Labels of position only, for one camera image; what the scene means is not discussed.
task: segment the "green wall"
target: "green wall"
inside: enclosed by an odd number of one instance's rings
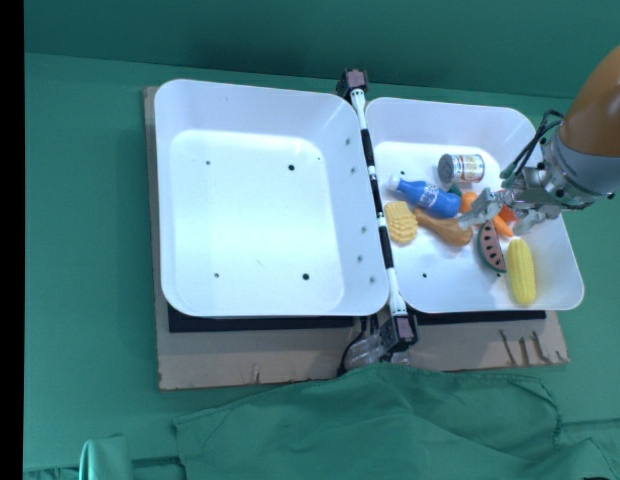
[[[620,0],[24,0],[25,51],[572,98]]]

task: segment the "blue bottle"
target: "blue bottle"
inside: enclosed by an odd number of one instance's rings
[[[446,192],[425,181],[405,181],[398,176],[390,176],[386,186],[405,194],[410,203],[441,219],[451,219],[459,213],[461,198]]]

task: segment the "watermelon slice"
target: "watermelon slice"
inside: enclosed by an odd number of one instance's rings
[[[492,270],[507,272],[506,260],[503,257],[499,236],[497,235],[497,230],[494,228],[492,220],[481,225],[479,234],[477,235],[477,241],[479,255],[483,262]]]

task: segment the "toy can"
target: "toy can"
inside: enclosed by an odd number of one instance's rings
[[[476,183],[483,179],[485,163],[481,155],[448,155],[439,159],[439,179],[445,183],[470,181]]]

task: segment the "green cloth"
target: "green cloth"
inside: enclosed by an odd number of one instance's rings
[[[375,364],[175,419],[188,480],[620,479],[535,378]]]

